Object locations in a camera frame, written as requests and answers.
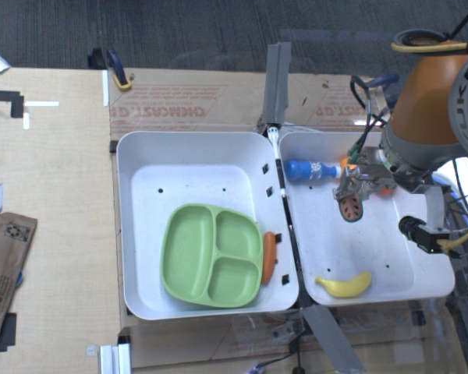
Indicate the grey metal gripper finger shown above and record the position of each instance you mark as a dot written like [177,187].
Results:
[344,187]
[366,191]

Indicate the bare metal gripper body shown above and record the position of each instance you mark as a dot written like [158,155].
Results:
[374,170]

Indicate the red watermelon slice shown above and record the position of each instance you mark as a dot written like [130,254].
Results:
[352,210]

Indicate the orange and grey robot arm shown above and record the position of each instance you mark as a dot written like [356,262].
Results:
[425,103]

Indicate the orange toy food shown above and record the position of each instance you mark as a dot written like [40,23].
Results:
[345,163]

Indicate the blue plastic bottle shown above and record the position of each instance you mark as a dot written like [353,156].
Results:
[306,170]

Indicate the white plastic tray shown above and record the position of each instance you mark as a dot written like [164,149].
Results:
[187,177]
[359,248]

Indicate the yellow banana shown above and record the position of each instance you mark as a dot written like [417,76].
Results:
[345,286]

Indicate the orange toy sausage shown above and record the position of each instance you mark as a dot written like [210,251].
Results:
[269,255]

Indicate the green divided plate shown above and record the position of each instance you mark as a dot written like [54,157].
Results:
[195,255]

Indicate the brown cardboard board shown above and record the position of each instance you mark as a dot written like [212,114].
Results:
[187,103]

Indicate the brown paper bag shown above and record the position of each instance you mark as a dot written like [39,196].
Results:
[2,271]

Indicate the black cylinder on white bracket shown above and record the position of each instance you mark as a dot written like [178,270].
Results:
[427,234]

